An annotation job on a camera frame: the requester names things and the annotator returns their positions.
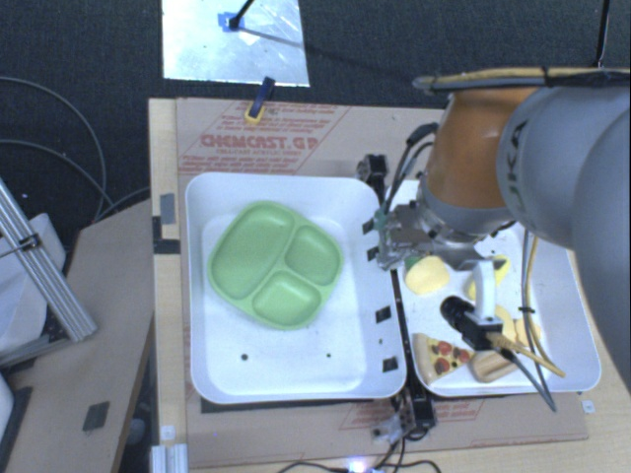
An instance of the black stick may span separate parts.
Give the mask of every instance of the black stick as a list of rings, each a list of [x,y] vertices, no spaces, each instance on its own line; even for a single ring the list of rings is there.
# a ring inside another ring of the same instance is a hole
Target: black stick
[[[598,32],[598,46],[596,47],[596,61],[594,66],[602,67],[602,58],[604,56],[604,45],[607,40],[607,28],[609,25],[609,3],[611,0],[602,1],[602,14],[600,15],[600,30]]]
[[[241,10],[237,13],[237,15],[231,18],[230,20],[228,20],[228,27],[230,28],[230,30],[239,29],[239,23],[241,22],[241,18],[244,16],[244,14],[247,12],[247,9],[249,9],[249,6],[252,5],[253,2],[254,0],[247,0],[244,3],[244,5],[241,7]]]

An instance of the cardboard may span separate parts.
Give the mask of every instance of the cardboard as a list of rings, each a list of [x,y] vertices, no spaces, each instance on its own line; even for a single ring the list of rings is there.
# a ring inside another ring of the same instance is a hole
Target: cardboard
[[[407,136],[438,121],[440,110],[269,102],[259,125],[244,121],[247,101],[176,103],[178,205],[205,171],[353,176],[366,154],[386,154],[394,169]],[[181,244],[186,421],[191,468],[383,454],[371,428],[392,414],[389,401],[225,409],[202,405],[190,383],[186,244]],[[438,425],[410,450],[439,450],[586,439],[576,394],[556,394],[556,413],[537,394],[442,400]]]

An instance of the white tray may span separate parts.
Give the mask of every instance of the white tray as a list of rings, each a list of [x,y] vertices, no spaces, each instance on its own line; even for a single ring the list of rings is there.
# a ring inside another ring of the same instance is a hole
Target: white tray
[[[325,229],[344,265],[327,303],[294,331],[265,326],[221,299],[206,278],[214,244],[246,205],[279,202]],[[386,398],[406,370],[388,272],[367,260],[378,236],[362,224],[379,207],[373,190],[353,178],[205,173],[186,188],[191,375],[215,403]],[[391,318],[376,322],[390,306]],[[384,372],[386,360],[398,368]]]
[[[407,203],[416,196],[418,182],[406,181],[399,189],[394,204]],[[521,225],[500,232],[495,238],[476,245],[480,254],[509,256],[511,267],[508,275],[497,288],[497,304],[506,308],[513,318],[520,318],[522,243],[524,229]],[[461,335],[452,329],[440,313],[443,300],[452,295],[468,300],[464,292],[469,272],[450,271],[450,283],[439,291],[419,297],[411,293],[399,281],[407,328],[413,333],[424,333],[432,338],[445,340],[458,347],[468,348]],[[600,361],[594,338],[588,325],[581,296],[577,288],[568,252],[544,240],[539,242],[531,275],[531,304],[536,313],[534,321],[543,331],[542,345],[552,361],[566,373],[561,378],[543,370],[548,387],[554,392],[585,391],[593,388],[600,378]],[[521,356],[526,367],[534,373],[534,364]],[[534,387],[519,371],[512,372],[491,383],[478,382],[469,369],[460,369],[428,384],[419,370],[417,376],[432,392],[440,396],[482,396],[534,392]]]

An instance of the wooden edge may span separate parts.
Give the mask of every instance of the wooden edge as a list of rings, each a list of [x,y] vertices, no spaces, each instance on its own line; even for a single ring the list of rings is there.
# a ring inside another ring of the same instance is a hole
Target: wooden edge
[[[160,198],[175,196],[177,144],[174,100],[149,100],[152,216],[160,216]],[[164,238],[179,239],[179,224],[162,225]],[[160,444],[186,443],[184,343],[179,254],[154,254],[155,331]]]

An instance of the black post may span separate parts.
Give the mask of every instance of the black post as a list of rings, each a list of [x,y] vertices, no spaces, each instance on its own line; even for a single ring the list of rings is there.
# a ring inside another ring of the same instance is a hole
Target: black post
[[[254,0],[247,0],[241,7],[241,10],[237,13],[237,15],[228,20],[228,27],[230,28],[230,30],[239,29],[239,22],[241,21],[241,18],[244,16],[244,14],[247,12],[247,9],[249,9],[249,6],[252,5],[253,2]]]
[[[602,14],[600,15],[600,30],[598,32],[598,46],[596,47],[596,61],[594,66],[602,67],[604,57],[604,45],[607,40],[607,27],[609,25],[609,3],[611,0],[602,0]]]

